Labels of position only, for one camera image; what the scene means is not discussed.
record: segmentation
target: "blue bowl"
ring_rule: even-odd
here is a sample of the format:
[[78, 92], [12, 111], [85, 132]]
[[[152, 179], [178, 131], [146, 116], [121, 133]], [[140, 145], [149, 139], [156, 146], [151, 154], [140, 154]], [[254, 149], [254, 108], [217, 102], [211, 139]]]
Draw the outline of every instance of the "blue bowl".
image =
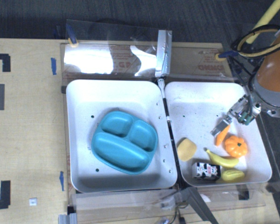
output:
[[106, 114], [91, 141], [97, 159], [131, 175], [148, 168], [157, 145], [158, 135], [150, 124], [121, 111]]

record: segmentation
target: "yellow pole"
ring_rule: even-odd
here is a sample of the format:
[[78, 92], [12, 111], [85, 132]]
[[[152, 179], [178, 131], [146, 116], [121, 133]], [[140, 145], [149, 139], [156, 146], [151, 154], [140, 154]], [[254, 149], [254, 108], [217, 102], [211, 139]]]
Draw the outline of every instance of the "yellow pole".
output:
[[[271, 6], [267, 9], [265, 14], [261, 17], [261, 19], [256, 23], [253, 29], [260, 27], [262, 25], [266, 25], [270, 22], [270, 20], [276, 15], [276, 13], [280, 10], [280, 0], [275, 0]], [[247, 39], [248, 44], [252, 44], [253, 41], [258, 37], [259, 34], [251, 36]]]

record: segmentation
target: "table surface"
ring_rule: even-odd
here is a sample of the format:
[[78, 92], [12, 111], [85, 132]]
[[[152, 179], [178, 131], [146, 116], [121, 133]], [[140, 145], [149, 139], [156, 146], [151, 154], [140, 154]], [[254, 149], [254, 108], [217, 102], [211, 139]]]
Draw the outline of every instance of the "table surface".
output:
[[[0, 53], [11, 56], [11, 72], [2, 72], [5, 109], [0, 111], [0, 181], [11, 181], [11, 205], [0, 210], [0, 223], [58, 223], [68, 204], [67, 157], [61, 93], [61, 51], [64, 40], [0, 39]], [[56, 59], [56, 75], [51, 69]], [[60, 172], [64, 174], [64, 191]], [[37, 198], [30, 206], [29, 199]], [[273, 196], [265, 205], [213, 211], [219, 223], [280, 223]], [[197, 214], [187, 223], [202, 222]], [[112, 223], [155, 223], [159, 218]]]

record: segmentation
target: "white tray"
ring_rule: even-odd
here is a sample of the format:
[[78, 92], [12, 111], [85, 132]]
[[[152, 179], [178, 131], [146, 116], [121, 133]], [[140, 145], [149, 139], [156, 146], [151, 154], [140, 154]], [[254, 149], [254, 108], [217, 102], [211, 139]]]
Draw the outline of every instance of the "white tray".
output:
[[[184, 180], [196, 187], [230, 185], [222, 179], [214, 182], [192, 178], [191, 166], [197, 161], [210, 163], [204, 148], [220, 156], [229, 156], [224, 144], [216, 147], [210, 131], [245, 94], [243, 88], [235, 83], [171, 82], [166, 86], [165, 94], [176, 146], [183, 138], [197, 145], [192, 159], [187, 162], [179, 160]], [[245, 172], [244, 180], [236, 184], [267, 182], [272, 169], [256, 120], [245, 126], [234, 119], [228, 136], [231, 134], [244, 138], [248, 145], [248, 154], [241, 157], [239, 164], [234, 167]]]
[[[75, 80], [66, 89], [71, 181], [80, 192], [165, 189], [177, 180], [159, 87], [147, 81]], [[120, 110], [151, 124], [159, 137], [149, 167], [129, 175], [99, 161], [90, 150], [98, 123]]]

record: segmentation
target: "dark floor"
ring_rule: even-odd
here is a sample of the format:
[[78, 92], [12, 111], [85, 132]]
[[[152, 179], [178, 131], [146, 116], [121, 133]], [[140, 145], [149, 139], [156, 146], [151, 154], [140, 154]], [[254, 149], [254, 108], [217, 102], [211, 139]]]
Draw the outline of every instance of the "dark floor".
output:
[[[0, 38], [54, 39], [67, 19], [117, 19], [132, 26], [171, 29], [174, 42], [230, 44], [253, 28], [274, 0], [0, 0]], [[280, 25], [280, 11], [271, 24]], [[271, 191], [280, 211], [280, 119], [262, 115], [274, 177]]]

